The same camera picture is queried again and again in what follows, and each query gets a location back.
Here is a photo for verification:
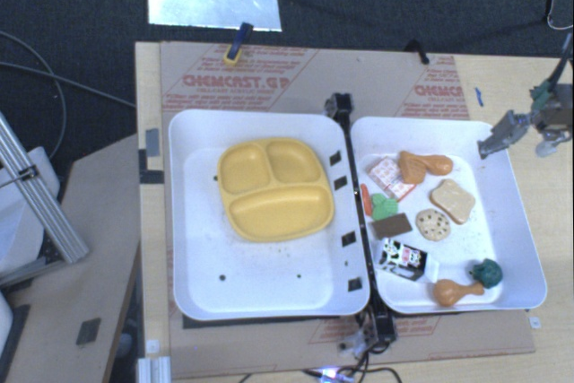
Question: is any black block with wires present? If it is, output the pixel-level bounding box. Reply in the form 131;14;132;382
324;92;356;119
338;308;399;356

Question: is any brown flat rectangle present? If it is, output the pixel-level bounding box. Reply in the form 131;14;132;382
370;213;414;240

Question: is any orange and white packet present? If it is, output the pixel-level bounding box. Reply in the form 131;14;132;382
367;155;418;203

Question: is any thin black rod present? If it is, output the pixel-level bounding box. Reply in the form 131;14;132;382
338;111;383;316

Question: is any white plastic tray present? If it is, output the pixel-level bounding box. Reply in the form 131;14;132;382
349;116;549;315
168;108;371;322

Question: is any black and white milk carton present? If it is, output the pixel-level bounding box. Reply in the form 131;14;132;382
378;237;441;284

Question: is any brown cardboard board red print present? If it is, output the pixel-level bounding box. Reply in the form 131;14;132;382
159;40;537;368

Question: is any chocolate chip biscuit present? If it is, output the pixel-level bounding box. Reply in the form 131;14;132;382
414;208;453;243

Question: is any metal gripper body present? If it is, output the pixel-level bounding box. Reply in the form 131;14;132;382
531;83;574;134

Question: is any yellow divided plate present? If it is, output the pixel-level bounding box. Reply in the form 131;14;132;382
216;137;335;244

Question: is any orange chicken drumstick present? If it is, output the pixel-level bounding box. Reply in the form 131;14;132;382
432;278;487;309
397;150;455;186

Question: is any orange carrot with green leaves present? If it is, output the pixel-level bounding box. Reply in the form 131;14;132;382
360;183;400;222

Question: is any green broccoli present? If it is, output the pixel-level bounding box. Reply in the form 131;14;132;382
468;258;504;290

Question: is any beige bread slice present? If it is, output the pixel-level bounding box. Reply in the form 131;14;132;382
429;178;477;226

